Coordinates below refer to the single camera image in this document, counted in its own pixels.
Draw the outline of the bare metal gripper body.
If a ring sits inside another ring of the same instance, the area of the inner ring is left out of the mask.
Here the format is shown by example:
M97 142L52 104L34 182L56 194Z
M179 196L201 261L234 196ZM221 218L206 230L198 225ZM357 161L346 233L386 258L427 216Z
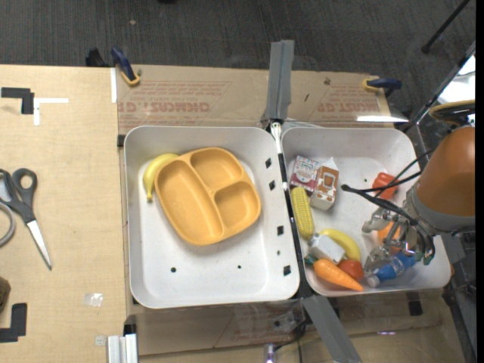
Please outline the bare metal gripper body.
M404 202L402 211L392 217L389 247L399 249L407 256L414 256L423 265L429 265L436 255L430 226L419 216L411 202Z

